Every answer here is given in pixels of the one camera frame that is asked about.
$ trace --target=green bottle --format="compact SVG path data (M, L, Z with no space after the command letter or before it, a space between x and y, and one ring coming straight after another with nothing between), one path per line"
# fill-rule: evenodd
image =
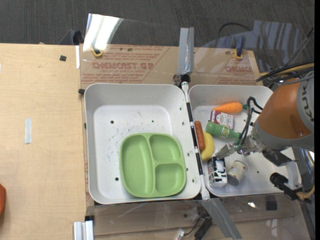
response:
M235 132L231 128L224 126L222 124L216 124L212 121L209 121L206 125L205 131L208 134L219 137L221 139L236 139L240 138L241 133Z

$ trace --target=yellow banana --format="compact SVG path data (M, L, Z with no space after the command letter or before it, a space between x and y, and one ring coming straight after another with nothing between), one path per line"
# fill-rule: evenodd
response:
M211 136L210 133L203 132L205 149L200 153L201 159L206 161L208 160L215 151L215 143L214 138Z

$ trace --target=dark gray floor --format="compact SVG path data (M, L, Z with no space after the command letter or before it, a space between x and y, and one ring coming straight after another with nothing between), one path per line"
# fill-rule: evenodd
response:
M69 29L85 34L89 13L194 27L195 45L202 46L230 21L310 29L315 0L0 0L0 42L58 44Z

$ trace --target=wooden table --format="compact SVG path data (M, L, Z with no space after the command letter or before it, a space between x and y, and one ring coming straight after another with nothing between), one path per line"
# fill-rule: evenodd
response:
M0 183L7 191L0 216L0 239L71 240L73 223L84 221L79 87L75 46L0 44ZM26 119L32 120L32 140L28 144ZM292 207L295 216L236 226L244 239L308 239L301 208L297 202L292 202ZM176 233L177 229L170 229L96 238L173 239ZM193 239L193 234L184 239ZM203 239L227 238L215 225Z

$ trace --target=white plastic tray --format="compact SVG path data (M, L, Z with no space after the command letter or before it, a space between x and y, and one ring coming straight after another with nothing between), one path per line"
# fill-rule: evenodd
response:
M211 110L221 104L239 101L243 104L251 96L254 97L261 107L263 107L272 91L264 86L238 86L238 85L195 85L189 90L190 104L192 107L193 120L200 121L205 130L208 120L210 119ZM252 122L255 122L258 114L253 113ZM242 132L247 119L247 112L242 111L234 119L234 131ZM215 137L215 152L219 151L228 140ZM292 149L283 151L287 157L294 160ZM277 167L268 161L260 152L251 153L249 156L243 156L234 153L225 158L225 167L228 170L234 160L239 160L247 165L247 172L243 176L238 186L227 184L224 187L210 187L208 179L207 162L202 162L205 184L207 189L218 197L246 196L259 194L279 193L281 190L274 187L270 182L270 175L274 172L288 177L285 166Z
M200 176L184 93L171 84L96 83L84 93L88 188L103 205L192 199L200 191ZM122 182L122 141L137 133L163 133L181 145L185 167L184 189L173 196L138 198Z

